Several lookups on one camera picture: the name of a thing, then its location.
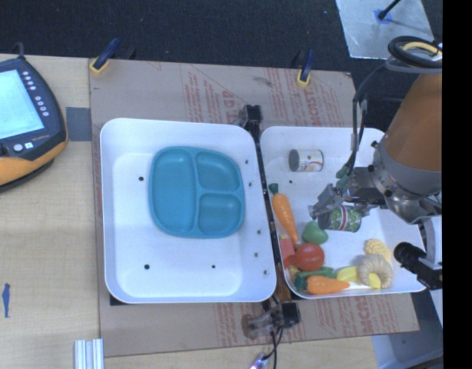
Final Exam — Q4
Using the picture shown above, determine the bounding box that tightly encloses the green pea pod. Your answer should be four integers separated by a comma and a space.
297, 266, 337, 281

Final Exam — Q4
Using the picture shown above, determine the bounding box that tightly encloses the white plastic tray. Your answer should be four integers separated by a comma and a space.
259, 125, 427, 300
99, 118, 278, 304

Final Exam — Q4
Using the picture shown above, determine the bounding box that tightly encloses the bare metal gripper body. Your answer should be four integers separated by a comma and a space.
335, 141, 399, 209

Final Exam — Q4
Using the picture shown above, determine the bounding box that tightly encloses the beige croissant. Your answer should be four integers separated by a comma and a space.
357, 254, 394, 290

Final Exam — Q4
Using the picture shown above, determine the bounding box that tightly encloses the orange carrot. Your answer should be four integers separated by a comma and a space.
268, 183, 301, 246
294, 274, 351, 296

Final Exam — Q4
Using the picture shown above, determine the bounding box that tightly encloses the red cube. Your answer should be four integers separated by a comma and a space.
278, 236, 298, 269

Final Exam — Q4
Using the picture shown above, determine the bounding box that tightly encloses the black block with thin wires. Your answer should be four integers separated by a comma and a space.
239, 105, 264, 131
242, 301, 301, 338

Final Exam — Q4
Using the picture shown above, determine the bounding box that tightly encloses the green pepper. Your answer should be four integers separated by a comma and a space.
301, 220, 330, 245

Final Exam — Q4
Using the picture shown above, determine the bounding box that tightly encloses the white can with grey end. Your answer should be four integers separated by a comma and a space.
288, 148, 324, 173

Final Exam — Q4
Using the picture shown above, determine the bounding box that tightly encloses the red tomato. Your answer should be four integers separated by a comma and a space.
294, 243, 325, 272

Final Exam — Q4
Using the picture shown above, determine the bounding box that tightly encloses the brown cardboard board red print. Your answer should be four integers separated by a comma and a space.
88, 58, 420, 357

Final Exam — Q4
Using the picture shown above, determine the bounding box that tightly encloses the thin black rod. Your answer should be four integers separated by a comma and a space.
246, 120, 289, 303

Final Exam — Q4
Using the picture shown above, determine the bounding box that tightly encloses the black cylinder on white bracket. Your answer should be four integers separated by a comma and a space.
393, 215, 443, 291

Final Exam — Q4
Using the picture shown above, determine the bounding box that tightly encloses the blue divided plate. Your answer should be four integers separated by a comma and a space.
148, 146, 246, 240

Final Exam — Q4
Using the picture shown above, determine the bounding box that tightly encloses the yellow corn cob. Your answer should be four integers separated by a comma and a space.
364, 238, 393, 264

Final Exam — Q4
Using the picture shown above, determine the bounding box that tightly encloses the yellow lemon wedge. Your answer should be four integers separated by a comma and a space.
335, 266, 362, 284

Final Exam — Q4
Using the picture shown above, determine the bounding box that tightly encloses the green and white can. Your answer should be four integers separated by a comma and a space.
317, 204, 363, 234

